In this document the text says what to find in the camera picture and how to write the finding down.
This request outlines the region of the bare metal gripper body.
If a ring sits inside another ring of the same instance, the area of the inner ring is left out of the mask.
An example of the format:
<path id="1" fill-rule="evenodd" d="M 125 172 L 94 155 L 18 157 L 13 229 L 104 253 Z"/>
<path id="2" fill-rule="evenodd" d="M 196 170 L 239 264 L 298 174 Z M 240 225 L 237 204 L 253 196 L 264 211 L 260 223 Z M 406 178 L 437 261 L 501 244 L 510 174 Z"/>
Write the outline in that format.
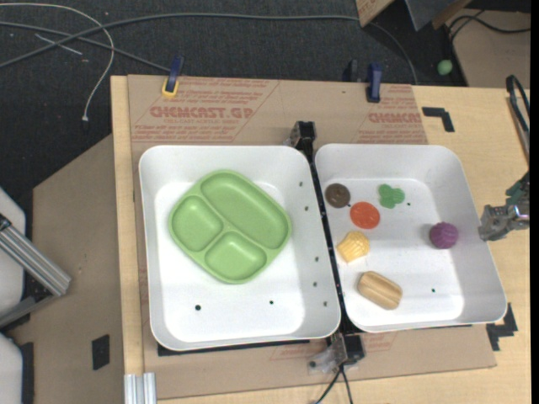
<path id="1" fill-rule="evenodd" d="M 520 231 L 529 228 L 530 206 L 528 203 L 507 205 L 506 209 L 507 222 L 505 227 L 508 231 Z"/>

